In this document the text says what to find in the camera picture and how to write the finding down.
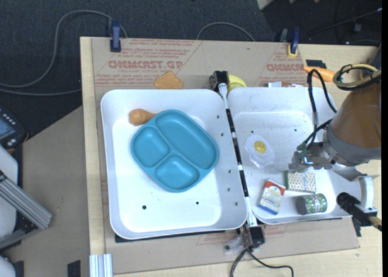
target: small can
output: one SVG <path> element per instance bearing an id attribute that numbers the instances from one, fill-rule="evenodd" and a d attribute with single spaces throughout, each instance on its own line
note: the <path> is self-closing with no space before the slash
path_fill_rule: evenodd
<path id="1" fill-rule="evenodd" d="M 323 194 L 311 194 L 296 198 L 296 209 L 301 215 L 325 212 L 327 200 Z"/>

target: blue plate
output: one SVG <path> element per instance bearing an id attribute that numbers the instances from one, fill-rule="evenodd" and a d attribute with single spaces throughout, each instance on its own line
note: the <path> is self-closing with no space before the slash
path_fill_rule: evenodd
<path id="1" fill-rule="evenodd" d="M 199 183 L 219 157 L 214 140 L 177 110 L 163 111 L 144 124 L 132 138 L 131 152 L 139 166 L 171 192 Z"/>

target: black clamp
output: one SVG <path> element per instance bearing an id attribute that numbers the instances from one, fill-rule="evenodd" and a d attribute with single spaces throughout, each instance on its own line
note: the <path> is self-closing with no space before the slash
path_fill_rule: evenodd
<path id="1" fill-rule="evenodd" d="M 112 36 L 110 40 L 110 51 L 115 53 L 121 52 L 120 22 L 117 19 L 112 20 L 110 34 Z"/>
<path id="2" fill-rule="evenodd" d="M 287 55 L 288 57 L 296 57 L 298 55 L 298 44 L 299 44 L 299 28 L 294 27 L 292 30 L 291 43 L 288 46 Z"/>

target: dark carpet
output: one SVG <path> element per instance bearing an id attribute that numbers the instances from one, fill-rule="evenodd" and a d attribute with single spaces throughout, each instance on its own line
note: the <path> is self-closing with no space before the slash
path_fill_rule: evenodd
<path id="1" fill-rule="evenodd" d="M 82 104 L 81 93 L 64 96 L 22 96 L 6 93 L 56 93 L 81 88 L 79 37 L 105 36 L 107 20 L 91 14 L 73 15 L 59 30 L 58 55 L 48 75 L 55 28 L 59 19 L 74 10 L 95 10 L 120 20 L 131 38 L 196 39 L 211 22 L 242 27 L 256 41 L 276 41 L 287 28 L 300 29 L 300 43 L 375 45 L 382 41 L 382 14 L 375 13 L 336 28 L 310 35 L 382 7 L 382 0 L 275 0 L 263 11 L 256 0 L 1 0 L 0 3 L 0 105 L 7 107 L 30 136 L 61 119 Z M 236 28 L 210 27 L 201 39 L 250 41 Z"/>

